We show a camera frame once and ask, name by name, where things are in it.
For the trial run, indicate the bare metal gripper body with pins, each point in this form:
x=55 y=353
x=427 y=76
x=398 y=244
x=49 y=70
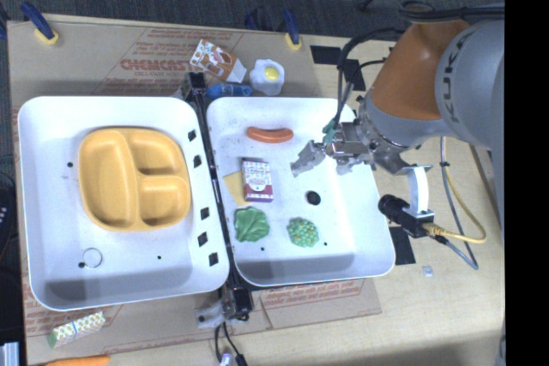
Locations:
x=354 y=141

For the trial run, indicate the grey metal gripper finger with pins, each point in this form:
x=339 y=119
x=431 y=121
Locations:
x=309 y=156
x=351 y=166

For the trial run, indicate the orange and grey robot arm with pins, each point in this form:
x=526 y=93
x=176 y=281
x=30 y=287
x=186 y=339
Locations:
x=429 y=68

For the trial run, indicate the orange sausage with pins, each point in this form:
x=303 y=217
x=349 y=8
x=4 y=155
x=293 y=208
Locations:
x=269 y=134

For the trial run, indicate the red and white carton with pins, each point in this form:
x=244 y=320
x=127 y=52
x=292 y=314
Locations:
x=257 y=181

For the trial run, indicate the white plastic tray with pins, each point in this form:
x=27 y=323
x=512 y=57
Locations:
x=56 y=184
x=343 y=227

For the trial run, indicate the green peas cluster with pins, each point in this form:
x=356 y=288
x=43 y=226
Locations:
x=303 y=232

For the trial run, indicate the yellow cheese slice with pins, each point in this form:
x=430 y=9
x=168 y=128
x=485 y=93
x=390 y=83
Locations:
x=233 y=186

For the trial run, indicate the green lettuce leaf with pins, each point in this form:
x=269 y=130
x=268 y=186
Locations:
x=251 y=224

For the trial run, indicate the white fried egg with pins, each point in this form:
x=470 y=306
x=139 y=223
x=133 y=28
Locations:
x=268 y=76

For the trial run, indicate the thin black rod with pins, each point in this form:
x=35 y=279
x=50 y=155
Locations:
x=216 y=193

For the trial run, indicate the blue bottle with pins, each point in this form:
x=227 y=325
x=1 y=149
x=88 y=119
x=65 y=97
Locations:
x=229 y=90

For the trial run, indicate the orange and white carton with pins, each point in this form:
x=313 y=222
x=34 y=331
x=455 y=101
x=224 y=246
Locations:
x=216 y=61

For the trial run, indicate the yellow divided plate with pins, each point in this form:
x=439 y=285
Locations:
x=107 y=180

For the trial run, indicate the brown cardboard board red print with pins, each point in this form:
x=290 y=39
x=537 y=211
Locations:
x=107 y=51

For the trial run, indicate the orange carrot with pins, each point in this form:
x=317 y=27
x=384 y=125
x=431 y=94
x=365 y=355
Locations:
x=79 y=361

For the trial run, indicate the black cylinder on white bracket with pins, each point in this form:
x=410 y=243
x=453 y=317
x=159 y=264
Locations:
x=418 y=188

